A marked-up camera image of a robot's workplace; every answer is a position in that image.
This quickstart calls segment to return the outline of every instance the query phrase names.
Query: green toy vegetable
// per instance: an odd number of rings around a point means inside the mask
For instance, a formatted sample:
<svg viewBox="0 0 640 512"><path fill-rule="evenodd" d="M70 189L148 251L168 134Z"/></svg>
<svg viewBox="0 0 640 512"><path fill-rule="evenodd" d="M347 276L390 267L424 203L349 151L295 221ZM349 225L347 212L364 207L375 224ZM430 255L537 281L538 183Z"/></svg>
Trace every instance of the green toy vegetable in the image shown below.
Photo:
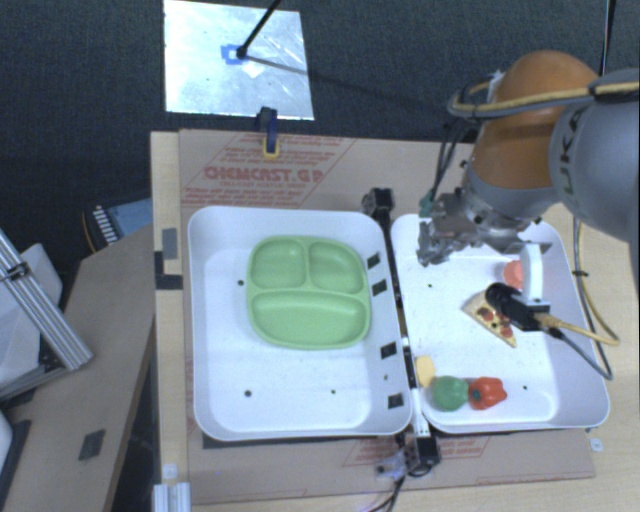
<svg viewBox="0 0 640 512"><path fill-rule="evenodd" d="M443 411L455 411L469 398L469 384L466 380L446 375L437 377L431 384L433 400Z"/></svg>
<svg viewBox="0 0 640 512"><path fill-rule="evenodd" d="M480 377L469 386L469 404L474 409L487 409L507 398L502 381L495 377Z"/></svg>

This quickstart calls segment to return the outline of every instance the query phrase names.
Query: blue tape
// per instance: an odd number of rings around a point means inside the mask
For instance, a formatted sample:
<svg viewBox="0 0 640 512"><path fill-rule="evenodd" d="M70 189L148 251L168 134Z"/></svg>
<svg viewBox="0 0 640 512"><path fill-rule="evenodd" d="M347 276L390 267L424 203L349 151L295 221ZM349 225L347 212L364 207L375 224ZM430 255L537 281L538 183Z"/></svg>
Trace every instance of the blue tape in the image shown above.
<svg viewBox="0 0 640 512"><path fill-rule="evenodd" d="M238 59L236 57L236 51L238 48L240 47L235 44L225 44L220 47L220 54L222 55L222 58L230 66L238 66L243 62L242 59Z"/></svg>

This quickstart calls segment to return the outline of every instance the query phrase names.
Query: toy red bell pepper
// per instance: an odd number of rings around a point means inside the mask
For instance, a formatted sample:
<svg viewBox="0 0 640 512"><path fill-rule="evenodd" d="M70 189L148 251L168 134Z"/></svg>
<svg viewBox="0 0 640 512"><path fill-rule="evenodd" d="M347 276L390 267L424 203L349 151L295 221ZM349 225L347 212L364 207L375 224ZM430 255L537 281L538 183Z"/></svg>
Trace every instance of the toy red bell pepper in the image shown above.
<svg viewBox="0 0 640 512"><path fill-rule="evenodd" d="M473 409L487 409L506 398L502 381L495 377L480 377L469 385L469 405Z"/></svg>

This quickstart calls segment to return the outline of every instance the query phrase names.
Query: green plate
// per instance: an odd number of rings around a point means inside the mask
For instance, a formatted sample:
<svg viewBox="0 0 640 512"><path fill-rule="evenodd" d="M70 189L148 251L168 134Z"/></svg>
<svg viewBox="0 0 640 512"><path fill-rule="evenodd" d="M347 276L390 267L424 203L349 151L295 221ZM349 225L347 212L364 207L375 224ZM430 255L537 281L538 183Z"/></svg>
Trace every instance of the green plate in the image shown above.
<svg viewBox="0 0 640 512"><path fill-rule="evenodd" d="M371 322L364 265L349 246L315 237L271 237L247 271L251 325L265 340L298 349L343 348Z"/></svg>

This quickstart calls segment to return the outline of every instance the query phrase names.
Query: white bracket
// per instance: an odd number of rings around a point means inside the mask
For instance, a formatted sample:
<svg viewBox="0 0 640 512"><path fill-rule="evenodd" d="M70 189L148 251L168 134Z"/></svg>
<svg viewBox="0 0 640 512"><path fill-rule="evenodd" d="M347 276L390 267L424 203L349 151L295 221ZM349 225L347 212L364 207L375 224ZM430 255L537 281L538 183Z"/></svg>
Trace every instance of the white bracket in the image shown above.
<svg viewBox="0 0 640 512"><path fill-rule="evenodd" d="M153 512L190 512L191 486L188 482L153 486Z"/></svg>

